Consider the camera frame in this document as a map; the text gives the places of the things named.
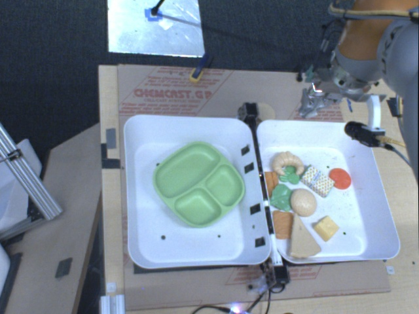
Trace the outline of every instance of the red toy tomato slice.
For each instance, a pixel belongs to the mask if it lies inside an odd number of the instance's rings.
[[[343,169],[332,169],[329,172],[329,178],[335,182],[335,187],[339,190],[345,190],[351,185],[351,177],[349,173]]]

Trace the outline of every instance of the wooden table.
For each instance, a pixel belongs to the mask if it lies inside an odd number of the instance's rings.
[[[64,211],[7,247],[22,261],[6,314],[77,313],[101,212],[99,134],[96,125],[50,152],[43,182]],[[69,273],[57,278],[69,258]]]
[[[289,74],[282,74],[289,79]],[[116,67],[100,68],[100,104],[101,104],[101,143],[106,143],[107,127],[118,127],[118,89]],[[393,96],[385,85],[375,89],[375,93]],[[346,102],[341,104],[345,121],[367,122],[367,107],[364,103],[352,103],[350,113]],[[397,120],[390,116],[385,103],[382,104],[382,127],[386,135],[401,140]],[[119,158],[118,129],[117,143],[107,150],[108,159]],[[379,313],[392,314],[414,313],[419,308],[419,252],[418,252],[418,185],[410,168],[393,152],[384,149],[374,150],[376,162],[388,197],[392,215],[401,241],[400,253],[386,262],[394,269],[390,275],[390,293],[359,294],[325,298],[307,298],[298,300],[275,301],[271,304],[271,313]],[[120,199],[120,175],[118,171],[104,169],[103,181],[103,223],[105,242],[105,280],[110,288],[107,295],[124,294],[124,270],[122,256],[122,218]],[[181,314],[190,313],[193,307],[171,309],[147,309],[130,311],[130,314]]]

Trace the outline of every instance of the orange toy food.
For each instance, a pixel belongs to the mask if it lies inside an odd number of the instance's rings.
[[[349,173],[338,167],[329,172],[329,178],[335,182],[335,187],[339,190],[347,189],[352,182]]]
[[[266,186],[268,188],[269,198],[272,196],[272,191],[278,185],[278,175],[276,172],[267,171],[264,173],[264,179],[266,181]]]
[[[291,230],[293,227],[294,214],[288,212],[274,211],[274,228],[276,238],[289,239],[291,238]]]

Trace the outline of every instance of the white clip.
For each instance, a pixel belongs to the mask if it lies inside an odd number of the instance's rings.
[[[117,291],[116,283],[106,283],[106,293],[114,293]]]
[[[387,274],[389,274],[389,275],[395,274],[393,266],[386,266],[386,269],[387,269]]]

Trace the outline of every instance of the green divided plate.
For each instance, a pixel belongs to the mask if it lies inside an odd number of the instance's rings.
[[[183,221],[206,227],[244,196],[243,178],[212,145],[189,143],[168,156],[153,173],[158,195]]]

